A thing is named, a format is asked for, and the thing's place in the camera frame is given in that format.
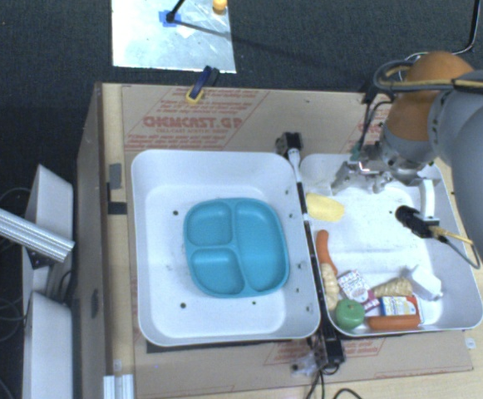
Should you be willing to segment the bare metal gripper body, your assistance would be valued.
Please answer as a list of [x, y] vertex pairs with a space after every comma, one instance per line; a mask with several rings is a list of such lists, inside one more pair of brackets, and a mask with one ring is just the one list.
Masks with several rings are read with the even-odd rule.
[[393, 180], [404, 185], [414, 185], [419, 182], [419, 172], [426, 163], [418, 163], [405, 159], [386, 143], [374, 145], [356, 144], [352, 148], [349, 163], [354, 166], [355, 174], [374, 180], [381, 173], [391, 173]]

